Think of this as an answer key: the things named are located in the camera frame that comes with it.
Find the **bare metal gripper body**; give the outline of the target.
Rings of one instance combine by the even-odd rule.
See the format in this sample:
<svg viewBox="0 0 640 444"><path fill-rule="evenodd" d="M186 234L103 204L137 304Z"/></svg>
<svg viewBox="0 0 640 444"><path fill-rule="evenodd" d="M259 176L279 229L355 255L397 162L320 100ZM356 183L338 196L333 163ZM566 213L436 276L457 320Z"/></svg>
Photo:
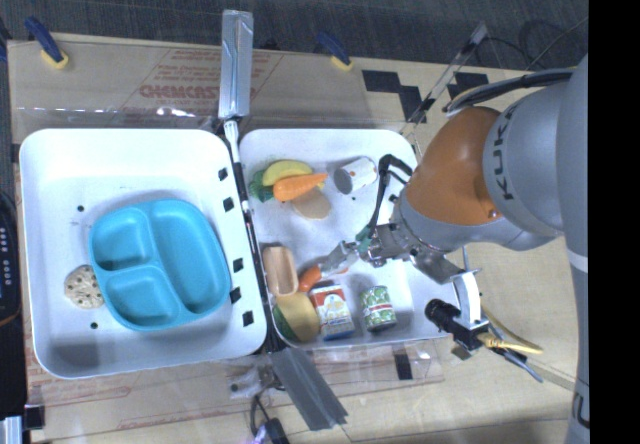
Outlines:
<svg viewBox="0 0 640 444"><path fill-rule="evenodd" d="M360 258L374 267L384 266L389 260L409 261L419 253L415 237L398 223L366 226L356 241Z"/></svg>

